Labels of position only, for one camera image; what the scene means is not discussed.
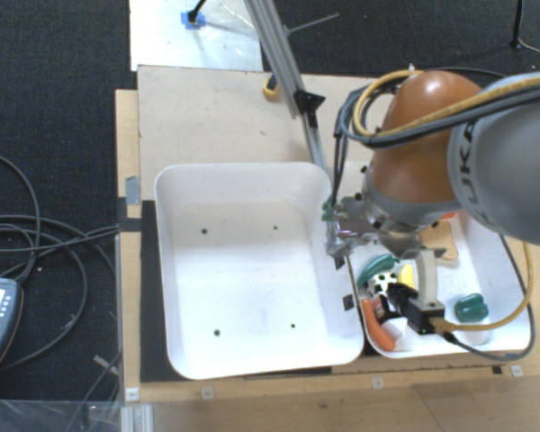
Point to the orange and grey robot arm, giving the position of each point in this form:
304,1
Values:
414,169

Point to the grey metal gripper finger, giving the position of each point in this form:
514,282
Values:
337,249
353,233

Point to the pale wood board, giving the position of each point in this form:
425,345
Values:
198,119

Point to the green toy pepper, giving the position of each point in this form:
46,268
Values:
470,308

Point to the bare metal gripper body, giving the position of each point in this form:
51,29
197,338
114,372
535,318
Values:
389,236

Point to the orange toy food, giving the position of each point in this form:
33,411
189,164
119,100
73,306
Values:
450,215

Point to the black cylinder on white bracket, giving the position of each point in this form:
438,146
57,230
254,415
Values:
425,306

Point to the thin black and white rod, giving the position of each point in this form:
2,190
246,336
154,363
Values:
356,295

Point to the orange sausage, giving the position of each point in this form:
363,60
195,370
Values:
377,326

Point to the tan bread slice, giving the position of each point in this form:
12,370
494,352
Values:
441,240

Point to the yellow banana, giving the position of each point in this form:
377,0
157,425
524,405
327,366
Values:
407,275

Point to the green toy cucumber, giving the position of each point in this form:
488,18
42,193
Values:
374,267

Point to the white can with black spots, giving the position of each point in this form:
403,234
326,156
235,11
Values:
380,282

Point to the white plastic tray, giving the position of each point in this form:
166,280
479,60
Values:
238,277
490,281

